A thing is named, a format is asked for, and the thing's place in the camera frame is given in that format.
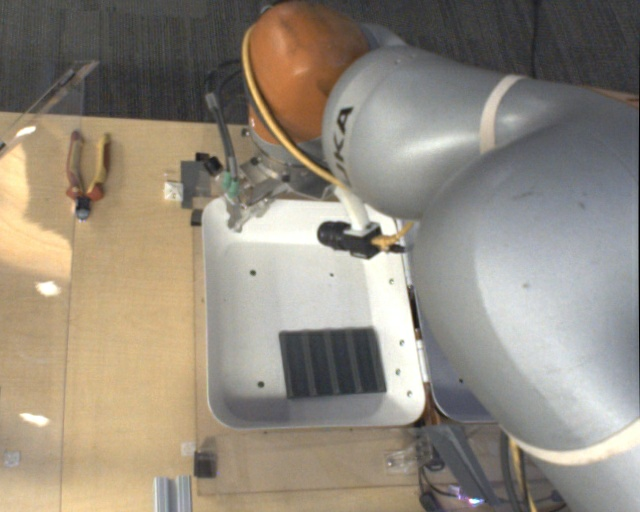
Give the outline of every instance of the black rubber mat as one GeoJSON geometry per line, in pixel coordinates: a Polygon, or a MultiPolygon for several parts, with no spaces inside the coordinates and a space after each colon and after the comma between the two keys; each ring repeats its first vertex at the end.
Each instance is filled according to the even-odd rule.
{"type": "Polygon", "coordinates": [[[386,391],[371,328],[283,331],[280,349],[288,398],[386,391]]]}

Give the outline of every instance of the table surface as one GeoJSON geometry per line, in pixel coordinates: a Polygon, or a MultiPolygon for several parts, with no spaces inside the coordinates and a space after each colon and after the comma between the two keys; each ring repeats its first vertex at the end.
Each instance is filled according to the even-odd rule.
{"type": "MultiPolygon", "coordinates": [[[[0,113],[0,133],[15,117],[0,113]]],[[[239,131],[242,160],[251,147],[239,131]]],[[[163,186],[197,151],[222,154],[215,126],[47,116],[0,158],[0,509],[148,511],[154,477],[192,473],[194,230],[163,186]],[[64,194],[75,128],[87,181],[97,141],[112,137],[106,196],[86,223],[64,194]]],[[[193,488],[196,511],[420,510],[413,486],[193,488]]]]}

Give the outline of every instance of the black connector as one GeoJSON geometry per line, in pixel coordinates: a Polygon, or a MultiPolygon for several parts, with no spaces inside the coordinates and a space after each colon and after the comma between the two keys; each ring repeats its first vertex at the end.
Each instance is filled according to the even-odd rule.
{"type": "Polygon", "coordinates": [[[217,176],[222,172],[222,164],[220,163],[220,160],[218,160],[217,156],[212,156],[205,160],[204,168],[210,176],[217,176]]]}
{"type": "Polygon", "coordinates": [[[191,227],[202,226],[202,210],[199,208],[191,212],[191,227]]]}
{"type": "Polygon", "coordinates": [[[404,245],[393,244],[391,247],[389,247],[389,252],[404,254],[405,252],[407,252],[407,248],[404,245]]]}
{"type": "Polygon", "coordinates": [[[350,229],[351,225],[346,222],[323,222],[318,228],[318,241],[336,251],[349,251],[351,256],[366,260],[380,252],[380,249],[371,243],[375,237],[382,234],[380,226],[374,226],[362,236],[350,233],[350,229]]]}
{"type": "Polygon", "coordinates": [[[215,453],[196,452],[193,457],[193,476],[215,478],[218,474],[218,458],[215,453]]]}
{"type": "Polygon", "coordinates": [[[79,221],[84,222],[89,218],[91,212],[91,199],[80,196],[76,199],[76,217],[79,221]]]}
{"type": "Polygon", "coordinates": [[[431,458],[425,462],[424,466],[432,473],[442,471],[446,467],[444,460],[433,445],[431,446],[431,458]]]}

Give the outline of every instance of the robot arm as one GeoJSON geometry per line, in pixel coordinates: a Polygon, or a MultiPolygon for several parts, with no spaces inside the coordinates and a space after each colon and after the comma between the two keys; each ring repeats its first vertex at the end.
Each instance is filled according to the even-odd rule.
{"type": "Polygon", "coordinates": [[[419,221],[430,330],[571,508],[640,509],[638,112],[380,39],[340,61],[320,132],[291,138],[321,136],[313,165],[419,221]]]}

